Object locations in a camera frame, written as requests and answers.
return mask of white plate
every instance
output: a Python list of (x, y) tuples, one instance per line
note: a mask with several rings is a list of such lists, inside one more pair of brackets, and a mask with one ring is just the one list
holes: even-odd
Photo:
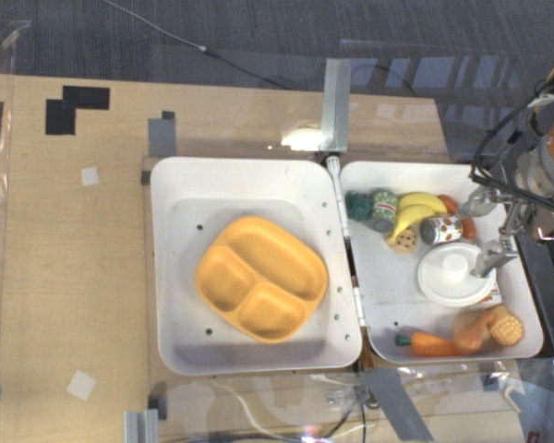
[(421, 259), (416, 274), (423, 294), (433, 302), (454, 307), (481, 301), (497, 283), (497, 270), (486, 278), (471, 275), (479, 254), (479, 247), (459, 242), (431, 249)]
[[(170, 369), (201, 376), (353, 363), (361, 336), (336, 198), (325, 169), (301, 161), (168, 158), (152, 171), (151, 196), (158, 341)], [(319, 306), (283, 343), (249, 338), (207, 307), (195, 288), (195, 269), (207, 247), (245, 215), (264, 217), (299, 238), (322, 257), (329, 272)]]

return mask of carrot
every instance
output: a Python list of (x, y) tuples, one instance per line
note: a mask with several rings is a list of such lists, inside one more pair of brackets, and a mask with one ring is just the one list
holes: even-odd
[[(458, 203), (449, 196), (439, 196), (439, 198), (443, 202), (443, 205), (445, 205), (448, 213), (450, 215), (455, 215), (455, 212), (458, 211)], [(476, 226), (474, 225), (474, 220), (471, 218), (462, 218), (461, 221), (464, 228), (462, 236), (467, 240), (473, 240), (476, 237)]]
[(423, 356), (458, 356), (459, 354), (453, 349), (452, 344), (443, 340), (439, 336), (431, 335), (417, 331), (410, 338), (397, 334), (395, 340), (396, 346), (408, 346), (416, 354)]

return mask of hinge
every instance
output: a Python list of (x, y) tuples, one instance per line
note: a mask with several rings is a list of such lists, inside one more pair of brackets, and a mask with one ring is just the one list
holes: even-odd
[(353, 288), (353, 296), (355, 297), (355, 308), (357, 310), (357, 318), (359, 319), (359, 327), (366, 327), (366, 315), (363, 312), (363, 296), (358, 287)]

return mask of cookie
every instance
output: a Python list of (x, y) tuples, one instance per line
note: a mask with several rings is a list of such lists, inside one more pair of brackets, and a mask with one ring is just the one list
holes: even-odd
[(490, 336), (503, 346), (513, 346), (524, 336), (524, 326), (504, 305), (492, 309), (495, 320), (488, 326)]
[(390, 234), (387, 234), (385, 238), (391, 250), (398, 254), (408, 255), (416, 249), (417, 236), (412, 228), (406, 228), (406, 230), (400, 232), (395, 240), (391, 239)]

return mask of white tray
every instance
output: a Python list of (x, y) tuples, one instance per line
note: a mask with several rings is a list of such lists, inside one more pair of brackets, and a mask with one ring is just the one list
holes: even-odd
[[(463, 202), (476, 188), (468, 178), (469, 170), (469, 166), (450, 164), (351, 162), (343, 168), (341, 184), (344, 193), (387, 188), (396, 194), (446, 194)], [(504, 218), (502, 207), (486, 217), (476, 218), (476, 244), (496, 238)], [(349, 231), (374, 350), (384, 359), (398, 364), (464, 361), (463, 357), (417, 357), (409, 348), (394, 345), (397, 332), (410, 334), (423, 330), (448, 339), (452, 336), (452, 322), (461, 309), (431, 302), (421, 293), (416, 281), (418, 262), (432, 246), (421, 241), (415, 253), (403, 256), (391, 251), (383, 236), (363, 223), (349, 221)], [(469, 356), (468, 361), (525, 358), (537, 354), (542, 347), (542, 329), (519, 258), (498, 269), (497, 283), (503, 304), (524, 323), (524, 338), (515, 346), (497, 345), (487, 353)]]
[[(201, 376), (353, 363), (361, 336), (326, 170), (300, 161), (168, 158), (152, 171), (151, 197), (159, 350), (170, 369)], [(204, 251), (230, 222), (245, 215), (264, 217), (299, 238), (322, 257), (329, 272), (318, 308), (283, 343), (249, 338), (207, 307), (195, 288)]]

